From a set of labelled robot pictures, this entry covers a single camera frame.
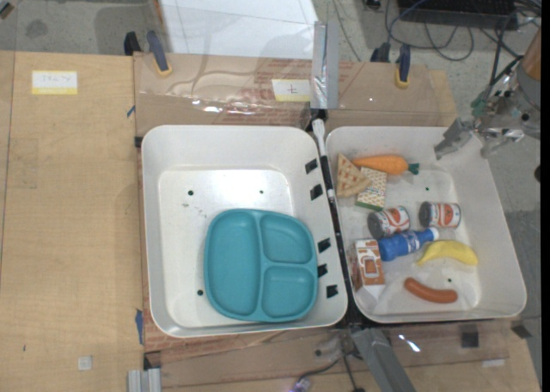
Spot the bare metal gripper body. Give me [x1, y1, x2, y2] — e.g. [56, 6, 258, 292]
[471, 89, 541, 143]

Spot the orange carrot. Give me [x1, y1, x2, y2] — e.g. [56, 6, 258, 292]
[351, 154, 420, 176]

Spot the white plastic tray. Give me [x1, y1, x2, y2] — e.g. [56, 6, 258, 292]
[325, 126, 529, 325]
[140, 124, 349, 339]

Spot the orange and white can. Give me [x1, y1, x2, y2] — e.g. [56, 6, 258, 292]
[419, 200, 462, 230]
[367, 205, 411, 240]

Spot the brown cardboard board red print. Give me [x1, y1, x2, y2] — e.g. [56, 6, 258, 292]
[132, 51, 541, 392]

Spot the yellow banana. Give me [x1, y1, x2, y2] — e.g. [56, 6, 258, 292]
[415, 239, 480, 267]

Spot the tan pizza slice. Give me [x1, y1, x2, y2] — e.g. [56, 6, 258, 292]
[335, 152, 372, 199]

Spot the blue bottle white cap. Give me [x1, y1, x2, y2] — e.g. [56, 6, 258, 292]
[377, 227, 441, 262]

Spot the thin black and white rod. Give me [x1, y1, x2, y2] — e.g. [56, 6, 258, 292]
[311, 118, 350, 318]

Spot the brown and white carton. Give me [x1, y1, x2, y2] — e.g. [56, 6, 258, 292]
[346, 238, 387, 299]

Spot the orange sausage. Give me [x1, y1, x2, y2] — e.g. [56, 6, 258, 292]
[403, 277, 459, 305]

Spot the blue divided plate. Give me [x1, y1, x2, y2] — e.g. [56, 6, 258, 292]
[203, 208, 320, 323]

